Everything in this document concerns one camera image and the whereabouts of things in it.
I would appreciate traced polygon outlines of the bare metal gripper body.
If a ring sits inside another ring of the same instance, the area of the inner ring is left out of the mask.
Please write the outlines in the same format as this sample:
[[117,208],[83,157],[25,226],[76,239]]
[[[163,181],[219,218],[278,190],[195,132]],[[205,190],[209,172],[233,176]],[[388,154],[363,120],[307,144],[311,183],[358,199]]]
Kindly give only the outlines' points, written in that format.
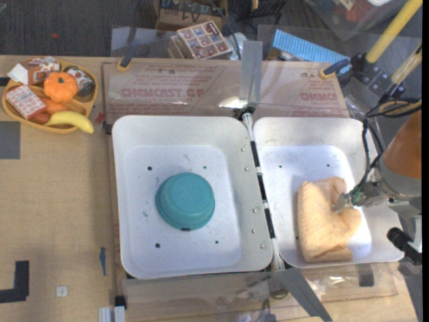
[[382,180],[367,181],[358,184],[350,192],[350,200],[354,206],[370,207],[380,205],[391,199],[391,190]]

